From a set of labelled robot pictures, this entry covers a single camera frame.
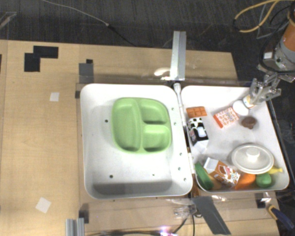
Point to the round green toy vegetable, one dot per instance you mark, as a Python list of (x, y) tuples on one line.
[(263, 180)]

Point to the thin black and white rod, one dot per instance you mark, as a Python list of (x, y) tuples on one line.
[(181, 107)]

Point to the green divided plate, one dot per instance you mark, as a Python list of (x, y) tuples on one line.
[(126, 126)]

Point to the small orange and white carton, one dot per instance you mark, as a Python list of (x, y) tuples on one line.
[(225, 117)]

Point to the brown doughnut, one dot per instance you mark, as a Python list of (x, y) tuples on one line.
[(248, 122)]

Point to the orange biscuit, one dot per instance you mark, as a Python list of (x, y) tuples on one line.
[(196, 111)]

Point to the orange carrot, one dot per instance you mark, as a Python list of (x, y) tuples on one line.
[(245, 181)]

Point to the white plastic tray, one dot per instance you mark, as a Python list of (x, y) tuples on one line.
[(221, 144), (135, 171)]

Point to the large orange and white carton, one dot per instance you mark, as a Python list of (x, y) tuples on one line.
[(221, 172)]

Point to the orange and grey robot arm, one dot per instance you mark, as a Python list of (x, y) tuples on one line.
[(293, 37)]

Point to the yellow banana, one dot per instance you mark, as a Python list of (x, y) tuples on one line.
[(276, 170)]

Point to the long green toy vegetable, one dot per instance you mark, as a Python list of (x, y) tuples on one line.
[(203, 176)]

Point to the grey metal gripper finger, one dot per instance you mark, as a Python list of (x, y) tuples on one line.
[(256, 88), (270, 92)]

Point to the small white-capped bottle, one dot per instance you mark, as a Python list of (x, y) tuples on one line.
[(240, 108)]

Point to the white pot with lid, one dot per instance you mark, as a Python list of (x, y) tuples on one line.
[(252, 158)]

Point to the black and white milk carton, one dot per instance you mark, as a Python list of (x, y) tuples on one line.
[(197, 131)]

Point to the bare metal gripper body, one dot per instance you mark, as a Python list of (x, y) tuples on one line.
[(284, 70)]

